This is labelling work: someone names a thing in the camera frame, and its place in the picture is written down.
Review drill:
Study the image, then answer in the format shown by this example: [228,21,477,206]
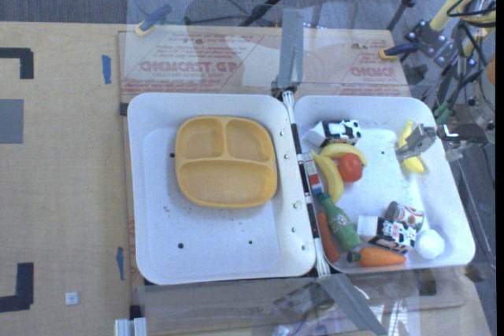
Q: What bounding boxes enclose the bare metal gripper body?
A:
[435,122,491,150]

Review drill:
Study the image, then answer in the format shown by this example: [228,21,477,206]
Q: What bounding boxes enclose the yellow banana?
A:
[310,150,345,205]
[397,120,427,175]
[319,142,369,168]

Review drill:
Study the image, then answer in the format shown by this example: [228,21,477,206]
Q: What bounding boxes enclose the white plastic tray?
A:
[126,92,317,286]
[293,94,476,275]

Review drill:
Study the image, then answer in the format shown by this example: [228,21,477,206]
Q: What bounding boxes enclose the white and red can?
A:
[384,201,425,233]

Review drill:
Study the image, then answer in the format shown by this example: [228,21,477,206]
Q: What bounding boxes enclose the red tomato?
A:
[337,153,364,183]

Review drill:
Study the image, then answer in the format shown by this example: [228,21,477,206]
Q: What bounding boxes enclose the cow print milk carton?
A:
[356,215,418,255]
[306,119,363,149]

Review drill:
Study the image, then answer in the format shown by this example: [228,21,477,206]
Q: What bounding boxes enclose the white ball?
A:
[414,228,447,260]

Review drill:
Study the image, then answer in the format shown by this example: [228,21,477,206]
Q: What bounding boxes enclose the white red blue packet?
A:
[303,151,324,197]

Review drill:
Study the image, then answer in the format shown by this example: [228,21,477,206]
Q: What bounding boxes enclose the green bottle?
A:
[316,192,363,253]

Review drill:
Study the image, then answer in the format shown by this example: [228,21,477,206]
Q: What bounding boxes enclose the orange carrot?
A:
[346,246,407,268]

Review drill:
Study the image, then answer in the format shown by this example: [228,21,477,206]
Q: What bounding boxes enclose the thin black and white rod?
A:
[280,90,332,277]

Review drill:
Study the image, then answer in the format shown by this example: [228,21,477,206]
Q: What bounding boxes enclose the orange red sausage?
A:
[315,211,342,264]

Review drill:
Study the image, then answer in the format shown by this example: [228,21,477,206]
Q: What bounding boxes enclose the yellow divided plate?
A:
[174,115,280,210]

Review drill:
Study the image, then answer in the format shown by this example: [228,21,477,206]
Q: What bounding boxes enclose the brown cardboard board red print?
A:
[117,25,466,328]

